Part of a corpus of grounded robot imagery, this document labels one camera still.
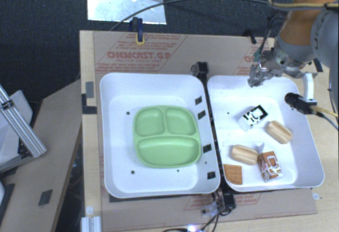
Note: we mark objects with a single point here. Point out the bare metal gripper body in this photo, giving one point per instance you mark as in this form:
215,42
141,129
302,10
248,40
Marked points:
274,62

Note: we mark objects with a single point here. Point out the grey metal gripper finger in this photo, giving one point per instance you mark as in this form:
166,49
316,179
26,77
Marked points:
263,76
253,77

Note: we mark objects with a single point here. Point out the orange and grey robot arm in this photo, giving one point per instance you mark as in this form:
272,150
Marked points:
304,21

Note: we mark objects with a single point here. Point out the black and white carton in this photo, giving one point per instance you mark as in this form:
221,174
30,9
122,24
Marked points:
253,117

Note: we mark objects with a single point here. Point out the tan bread roll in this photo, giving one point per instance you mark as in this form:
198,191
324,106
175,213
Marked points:
279,132
243,154

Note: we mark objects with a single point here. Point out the thin black rod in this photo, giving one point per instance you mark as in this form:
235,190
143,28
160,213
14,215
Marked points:
212,122

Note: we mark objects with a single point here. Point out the brown cardboard board red print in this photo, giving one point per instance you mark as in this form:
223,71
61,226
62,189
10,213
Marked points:
169,53

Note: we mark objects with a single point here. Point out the orange and white carton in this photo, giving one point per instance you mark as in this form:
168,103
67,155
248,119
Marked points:
270,167

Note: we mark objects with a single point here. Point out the white plastic tray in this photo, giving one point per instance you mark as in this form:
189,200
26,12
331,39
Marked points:
299,162
119,133

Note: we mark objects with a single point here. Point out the orange waffle biscuit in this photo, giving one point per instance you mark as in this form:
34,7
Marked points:
233,174

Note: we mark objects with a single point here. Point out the green divided plate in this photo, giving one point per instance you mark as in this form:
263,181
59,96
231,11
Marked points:
167,137

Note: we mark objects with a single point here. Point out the black cylinder on white bracket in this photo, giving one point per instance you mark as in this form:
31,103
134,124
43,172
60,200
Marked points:
299,102

